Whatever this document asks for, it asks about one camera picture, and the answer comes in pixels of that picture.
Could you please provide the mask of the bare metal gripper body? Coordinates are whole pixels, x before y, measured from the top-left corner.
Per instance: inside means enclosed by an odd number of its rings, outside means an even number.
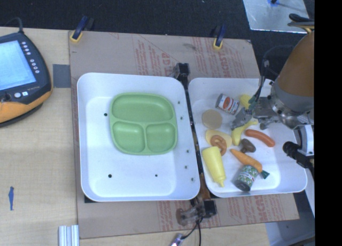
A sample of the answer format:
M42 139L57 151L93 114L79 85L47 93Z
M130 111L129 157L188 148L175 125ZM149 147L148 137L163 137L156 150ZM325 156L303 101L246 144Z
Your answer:
M252 109L252 116L260 121L274 121L291 130L304 125L314 125L310 112L297 113L286 106L278 97L260 97Z

